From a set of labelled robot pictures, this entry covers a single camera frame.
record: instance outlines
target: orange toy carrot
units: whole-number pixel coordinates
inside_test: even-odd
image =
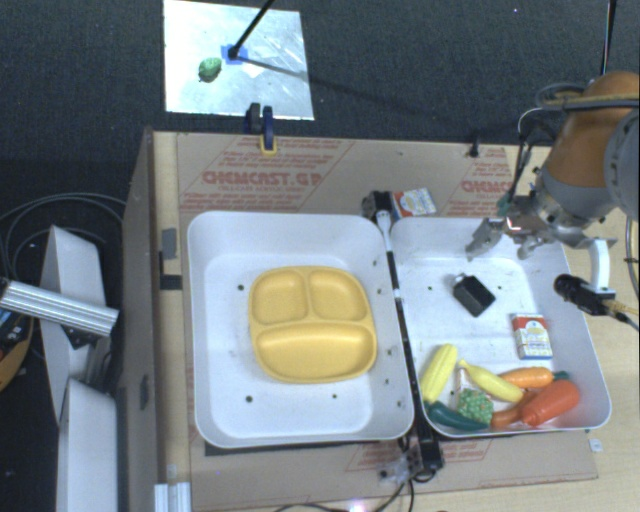
[[[522,414],[522,408],[527,405],[531,400],[538,396],[537,391],[527,391],[522,399],[513,407],[504,411],[497,411],[491,416],[491,426],[493,428],[504,428],[516,421],[520,420]]]
[[[580,401],[580,391],[570,380],[554,380],[522,408],[522,421],[532,427],[573,409]]]
[[[553,373],[542,366],[529,368],[517,368],[506,373],[501,373],[507,382],[515,384],[519,388],[543,388],[553,382]]]

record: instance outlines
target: yellow plastic plate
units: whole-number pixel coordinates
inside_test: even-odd
[[[262,369],[291,383],[346,380],[371,368],[376,331],[360,282],[331,267],[264,272],[249,294],[251,342]]]

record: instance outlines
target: cardboard box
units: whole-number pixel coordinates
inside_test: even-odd
[[[252,136],[144,136],[125,215],[122,502],[153,510],[153,485],[191,483],[198,512],[389,496],[395,441],[225,452],[193,421],[186,227],[208,209],[358,214],[372,190],[427,187],[438,215],[483,217],[511,184],[513,148]],[[584,432],[443,441],[445,467],[418,493],[593,479]],[[526,458],[527,464],[520,463]]]

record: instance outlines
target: red and white box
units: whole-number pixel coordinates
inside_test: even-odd
[[[551,340],[542,315],[516,314],[511,324],[520,359],[551,359]]]

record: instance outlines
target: black object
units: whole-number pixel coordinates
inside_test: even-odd
[[[66,325],[62,326],[62,330],[67,335],[69,343],[71,343],[71,347],[74,350],[78,350],[85,345],[93,345],[95,347],[96,343],[98,343],[102,337],[99,334],[79,331],[78,329],[74,329],[73,327],[68,327]]]
[[[253,18],[253,21],[251,22],[251,24],[247,27],[247,30],[245,30],[244,33],[240,36],[240,39],[238,39],[238,42],[234,44],[231,48],[229,48],[229,52],[227,53],[227,55],[230,59],[235,60],[238,58],[238,52],[240,52],[240,47],[251,35],[251,32],[253,32],[253,29],[258,26],[258,23],[260,23],[260,20],[262,19],[262,17],[267,13],[267,11],[269,10],[269,7],[271,7],[271,4],[273,4],[273,2],[275,1],[276,0],[267,0],[265,2],[265,4],[262,6],[262,9],[260,9],[260,12],[258,12],[256,17]]]
[[[362,216],[375,222],[376,213],[379,211],[393,212],[393,199],[391,192],[379,192],[374,190],[362,200]]]
[[[244,115],[244,133],[260,135],[262,133],[262,118],[260,117],[260,103],[252,103]]]
[[[453,296],[475,317],[496,300],[475,276],[464,276],[458,281],[453,287]]]
[[[471,158],[478,158],[480,156],[480,133],[479,132],[474,132],[473,134],[473,142],[471,143],[469,156]]]
[[[593,316],[609,314],[603,300],[614,299],[615,293],[596,293],[587,288],[589,283],[584,279],[569,274],[561,274],[556,277],[553,289],[564,300],[578,306],[578,309]]]
[[[613,23],[616,19],[617,0],[609,0],[607,5],[607,30],[602,46],[602,60],[600,62],[600,74],[607,72],[607,64],[609,63],[609,49],[611,48],[611,36],[613,35]]]
[[[264,107],[262,109],[262,117],[260,117],[260,103],[252,103],[244,115],[244,133],[262,135],[264,149],[272,151],[275,141],[273,107],[268,105]]]

